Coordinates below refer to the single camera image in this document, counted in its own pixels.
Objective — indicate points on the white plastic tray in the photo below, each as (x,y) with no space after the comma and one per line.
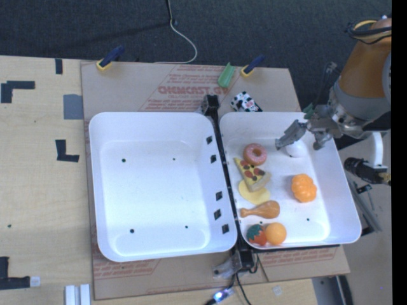
(286,202)
(152,186)

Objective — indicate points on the red strawberry with green top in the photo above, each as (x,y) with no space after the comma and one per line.
(256,235)

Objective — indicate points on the orange ball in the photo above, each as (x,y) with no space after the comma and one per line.
(276,234)

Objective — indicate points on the thin black rod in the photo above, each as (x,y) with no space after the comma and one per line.
(229,183)

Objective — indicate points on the yellow flat disc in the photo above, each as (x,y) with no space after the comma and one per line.
(256,197)

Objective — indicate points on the black and white cow carton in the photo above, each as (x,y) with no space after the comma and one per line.
(246,102)

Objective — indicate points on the pink doughnut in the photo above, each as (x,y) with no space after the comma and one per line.
(262,157)

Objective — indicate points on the white egg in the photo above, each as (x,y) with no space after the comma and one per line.
(296,150)

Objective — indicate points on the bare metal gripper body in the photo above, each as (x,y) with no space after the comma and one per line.
(327,121)

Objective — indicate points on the black cylinder on white bracket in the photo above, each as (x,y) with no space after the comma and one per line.
(362,170)

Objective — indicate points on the orange pumpkin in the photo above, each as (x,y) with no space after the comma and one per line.
(304,187)

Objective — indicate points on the brown chicken drumstick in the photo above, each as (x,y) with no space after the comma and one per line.
(265,210)

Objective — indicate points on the brown cardboard board red print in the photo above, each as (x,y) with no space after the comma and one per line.
(133,84)

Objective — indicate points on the green pea pod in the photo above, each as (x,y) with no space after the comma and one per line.
(226,75)

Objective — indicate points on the pizza slice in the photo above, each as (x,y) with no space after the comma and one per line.
(252,176)

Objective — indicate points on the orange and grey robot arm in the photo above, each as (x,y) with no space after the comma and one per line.
(361,75)

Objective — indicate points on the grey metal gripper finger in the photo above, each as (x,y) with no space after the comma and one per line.
(321,141)
(291,133)

